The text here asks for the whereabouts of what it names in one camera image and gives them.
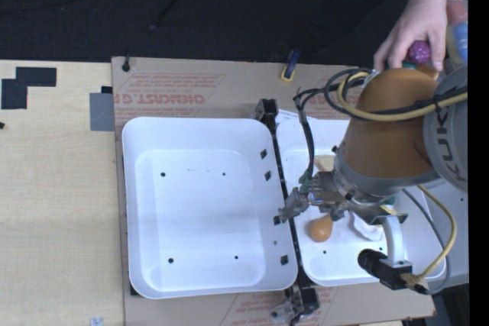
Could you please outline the person's hand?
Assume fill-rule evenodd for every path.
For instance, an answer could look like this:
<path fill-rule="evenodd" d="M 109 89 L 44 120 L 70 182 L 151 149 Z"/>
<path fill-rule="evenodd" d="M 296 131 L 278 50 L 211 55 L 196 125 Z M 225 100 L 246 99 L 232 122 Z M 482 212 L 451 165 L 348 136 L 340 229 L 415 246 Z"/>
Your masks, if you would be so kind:
<path fill-rule="evenodd" d="M 382 72 L 386 67 L 400 68 L 412 44 L 425 41 L 430 47 L 432 68 L 441 72 L 446 28 L 446 0 L 408 0 L 403 13 L 374 54 L 374 69 Z"/>

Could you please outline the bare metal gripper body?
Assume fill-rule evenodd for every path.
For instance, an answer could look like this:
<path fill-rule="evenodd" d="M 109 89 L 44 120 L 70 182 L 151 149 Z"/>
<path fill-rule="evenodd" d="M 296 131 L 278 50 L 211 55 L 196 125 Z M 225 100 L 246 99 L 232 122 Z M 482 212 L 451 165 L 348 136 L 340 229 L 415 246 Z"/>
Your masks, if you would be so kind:
<path fill-rule="evenodd" d="M 376 214 L 383 198 L 381 179 L 353 171 L 317 172 L 310 183 L 308 201 L 335 213 L 349 209 L 356 214 Z"/>

